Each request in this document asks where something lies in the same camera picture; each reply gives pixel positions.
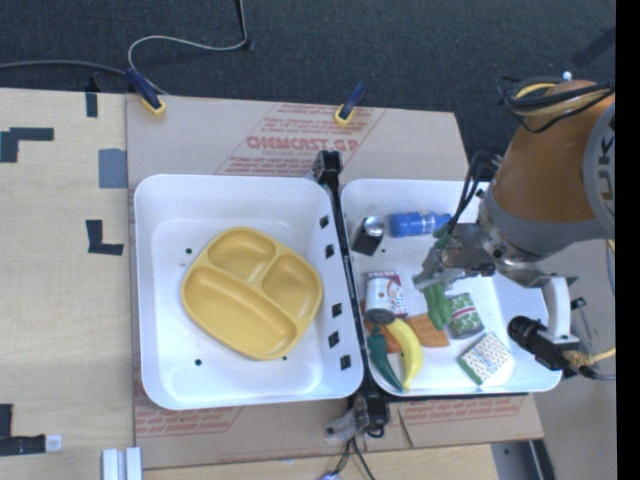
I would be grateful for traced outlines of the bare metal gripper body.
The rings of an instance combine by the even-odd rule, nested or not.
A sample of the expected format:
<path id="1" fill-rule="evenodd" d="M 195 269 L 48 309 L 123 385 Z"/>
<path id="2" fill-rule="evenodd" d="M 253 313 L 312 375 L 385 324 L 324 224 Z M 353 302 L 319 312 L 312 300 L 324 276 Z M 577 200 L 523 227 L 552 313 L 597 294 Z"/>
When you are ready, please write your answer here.
<path id="1" fill-rule="evenodd" d="M 542 279 L 546 274 L 538 263 L 543 256 L 507 241 L 490 224 L 445 224 L 435 232 L 435 249 L 442 267 L 464 268 L 470 277 L 501 274 L 508 279 Z"/>

